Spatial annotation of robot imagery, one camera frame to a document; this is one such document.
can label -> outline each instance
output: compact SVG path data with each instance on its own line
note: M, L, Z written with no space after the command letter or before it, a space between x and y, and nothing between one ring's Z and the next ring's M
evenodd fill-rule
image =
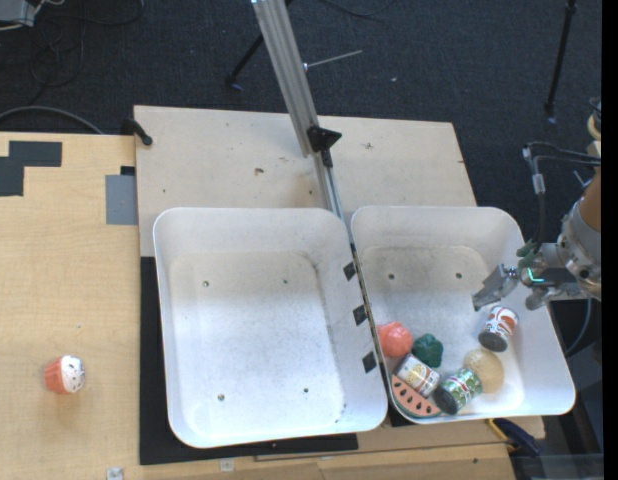
M433 392L440 381L440 374L413 354L405 357L395 374L425 398Z
M459 411L482 393L482 382L474 372L468 368L461 368L455 375L442 381L440 389L451 395L456 411Z
M518 325L518 315L505 306L494 306L480 333L480 343L490 350L502 352Z

black pole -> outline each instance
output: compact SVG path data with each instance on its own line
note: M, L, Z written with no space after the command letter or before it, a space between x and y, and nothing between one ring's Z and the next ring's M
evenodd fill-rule
M567 47L567 38L569 37L569 28L571 27L571 18L576 13L576 0L567 0L567 6L565 7L565 22L562 27L562 37L560 38L560 47L558 49L558 58L556 59L556 66L553 71L553 80L551 82L551 88L549 89L549 97L545 103L545 112L549 115L549 120L553 121L555 116L553 112L554 99L556 97L556 90L558 89L558 79L560 78L560 71L562 70L562 61L565 56L565 49Z
M291 2L293 2L293 0L285 0L285 5L287 7L289 7L289 4L291 4ZM234 89L239 89L240 90L240 87L236 84L236 82L238 80L238 75L242 71L242 68L245 67L247 62L249 62L249 59L251 59L253 54L256 53L256 50L258 50L258 48L262 44L263 40L264 40L264 38L262 37L262 34L260 34L258 36L258 38L254 41L254 43L251 45L251 48L249 48L247 53L244 55L244 57L240 60L240 62L238 62L237 66L234 68L234 70L229 75L227 75L227 84L230 87L233 87Z

wooden table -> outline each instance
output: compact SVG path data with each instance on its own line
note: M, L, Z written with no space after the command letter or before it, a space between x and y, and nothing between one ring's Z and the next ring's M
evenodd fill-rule
M160 152L169 151L168 137L188 136L196 122L205 123L208 135L222 128L239 130L232 135L235 144L222 143L223 152L207 150L205 161L218 166L225 158L236 170L233 183L251 182L242 199L258 190L262 199L252 206L268 205L271 192L254 188L254 182L266 183L276 169L288 176L289 164L304 169L306 159L298 158L292 142L284 146L287 161L283 154L252 156L240 171L231 148L240 148L240 138L244 145L245 130L255 127L275 136L276 130L292 129L288 116L245 114L136 109L136 118L155 139L151 158L156 164L162 163ZM424 185L417 193L394 192L404 204L475 204L450 124L325 117L321 125L355 137L348 144L343 138L333 149L345 213L383 200L377 188L367 187L374 185L374 175L364 172L371 158L380 161L383 155L393 158L391 172L383 175L395 178L390 186L397 187L402 178ZM385 135L387 130L393 132ZM413 142L409 147L420 154L397 158L395 147L407 135ZM156 178L148 175L150 151L131 136L0 132L0 157L8 156L10 141L61 142L62 165L25 167L23 195L0 197L0 478L101 480L109 468L122 468L118 478L124 479L515 478L505 445L482 420L396 428L386 422L360 433L358 450L329 456L139 465L139 255L151 215L160 204L171 204L154 197L168 187L155 185ZM108 224L106 177L134 165L139 224ZM214 178L218 190L225 176ZM160 192L147 188L151 185ZM308 196L298 205L313 204L312 181L296 186L307 188ZM206 197L226 201L215 192ZM56 395L44 387L45 364L63 354L85 364L87 382L75 395ZM540 417L516 422L535 437L544 436Z

watermelon slice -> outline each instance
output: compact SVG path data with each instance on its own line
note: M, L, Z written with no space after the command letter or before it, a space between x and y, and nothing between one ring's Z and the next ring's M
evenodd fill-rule
M393 373L391 374L391 392L398 408L412 418L433 418L442 412L433 401L427 400Z

tin can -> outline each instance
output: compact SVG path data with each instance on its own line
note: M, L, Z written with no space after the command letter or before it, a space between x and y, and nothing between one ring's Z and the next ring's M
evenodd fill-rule
M425 398L433 392L440 381L440 374L413 354L407 354L394 373Z
M433 398L438 407L453 415L481 393L482 382L478 376L469 368L460 368L440 383Z
M492 352L504 352L517 325L518 315L515 311L505 306L494 306L478 335L478 341Z

